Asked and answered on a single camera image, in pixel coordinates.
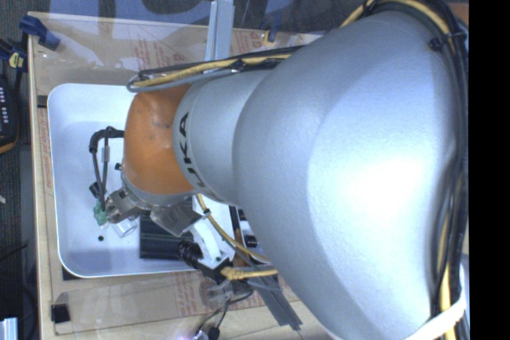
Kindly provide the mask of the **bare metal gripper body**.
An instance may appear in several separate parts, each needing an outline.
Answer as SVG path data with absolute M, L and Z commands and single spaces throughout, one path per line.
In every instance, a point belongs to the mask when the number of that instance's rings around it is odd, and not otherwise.
M 135 197 L 126 189 L 116 190 L 106 200 L 106 215 L 109 222 L 135 220 L 141 213 Z

